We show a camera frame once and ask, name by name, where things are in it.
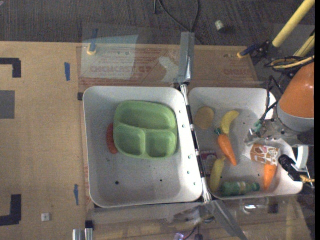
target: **blue tape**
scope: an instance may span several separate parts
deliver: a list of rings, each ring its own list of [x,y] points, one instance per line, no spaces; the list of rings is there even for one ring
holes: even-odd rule
[[[73,193],[74,193],[74,197],[75,197],[75,202],[76,202],[76,205],[78,206],[79,205],[79,189],[78,189],[78,185],[77,184],[74,184],[74,190],[73,190]]]
[[[65,62],[64,63],[64,72],[65,72],[65,78],[67,81],[70,81],[70,77],[71,77],[71,70],[70,70],[70,64]]]

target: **toy carrot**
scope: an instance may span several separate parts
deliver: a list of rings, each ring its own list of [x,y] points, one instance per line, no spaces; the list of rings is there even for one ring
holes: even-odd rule
[[[265,164],[264,165],[264,190],[268,190],[272,180],[275,177],[277,171],[277,166],[276,165],[271,165],[271,164]]]
[[[220,128],[217,128],[214,132],[218,135],[218,143],[222,152],[228,158],[231,164],[236,166],[237,160],[236,160],[235,152],[234,152],[234,149],[232,148],[228,135],[225,133],[221,133]]]

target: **black wire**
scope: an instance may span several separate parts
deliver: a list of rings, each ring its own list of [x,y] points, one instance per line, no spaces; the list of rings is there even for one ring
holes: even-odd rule
[[[269,106],[269,104],[270,104],[270,90],[271,90],[272,81],[274,81],[276,87],[279,89],[281,94],[284,94],[284,92],[282,91],[280,85],[278,84],[277,80],[273,77],[273,75],[269,76],[269,79],[268,79],[268,82],[267,82],[267,86],[266,86],[267,100],[266,100],[265,112],[263,113],[262,117],[260,118],[260,123],[261,124],[266,119],[266,116],[267,116],[268,112],[278,104],[278,101],[276,101],[271,106]]]
[[[282,66],[283,65],[290,65],[290,64],[293,64],[293,62],[289,62],[288,63],[286,60],[294,59],[297,62],[300,62],[300,61],[303,61],[303,60],[308,59],[308,58],[310,58],[310,57],[289,56],[289,57],[282,58],[282,60],[284,60],[284,61],[282,61],[280,63],[281,63]],[[311,64],[314,61],[315,61],[315,59],[313,58],[313,59],[311,59],[310,61],[308,61],[308,62],[306,62],[304,64],[293,66],[293,67],[289,67],[289,68],[275,68],[275,67],[279,66],[280,63],[276,64],[276,65],[271,65],[272,63],[274,63],[274,61],[272,61],[270,63],[265,64],[264,67],[265,68],[272,68],[272,70],[277,72],[277,73],[282,73],[282,74],[288,75],[288,74],[291,74],[293,72],[299,71],[302,67],[304,67],[304,66],[306,66],[308,64]]]
[[[316,33],[316,30],[314,29],[309,37],[312,37],[315,33]]]
[[[195,31],[195,27],[196,27],[196,23],[198,21],[198,17],[199,17],[199,11],[200,11],[200,2],[199,0],[196,0],[196,14],[195,14],[195,17],[194,17],[194,20],[193,20],[193,24],[190,26],[190,29],[188,29],[187,27],[185,27],[182,23],[180,23],[179,21],[177,21],[175,19],[175,17],[173,17],[170,12],[168,12],[168,10],[165,8],[165,6],[163,5],[163,1],[162,0],[158,0],[159,1],[159,4],[160,6],[162,7],[163,11],[176,23],[178,24],[181,28],[183,28],[184,30],[188,31],[188,32],[191,32],[193,33]],[[202,42],[197,38],[195,37],[195,39],[197,40],[197,42],[199,44],[202,45]]]
[[[198,228],[198,226],[195,226],[194,229],[191,231],[191,233],[183,240],[187,240],[188,238],[190,238],[193,235],[193,233],[196,231],[197,228]]]

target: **green bottle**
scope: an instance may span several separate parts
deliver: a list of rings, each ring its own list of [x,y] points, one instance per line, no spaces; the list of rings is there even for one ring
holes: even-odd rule
[[[249,192],[259,191],[259,183],[246,183],[244,181],[239,182],[225,182],[222,184],[220,191],[224,197],[231,196],[243,196]]]

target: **toy banana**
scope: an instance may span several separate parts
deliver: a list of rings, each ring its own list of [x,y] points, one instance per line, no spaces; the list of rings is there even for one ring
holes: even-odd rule
[[[222,172],[225,168],[225,160],[226,157],[223,156],[222,158],[217,159],[213,167],[211,169],[211,175],[210,175],[210,180],[209,180],[209,187],[210,190],[215,193],[219,189],[220,186],[220,180],[221,180],[221,175]]]
[[[223,116],[220,128],[224,134],[229,135],[230,125],[239,116],[239,114],[240,113],[238,111],[231,110]]]

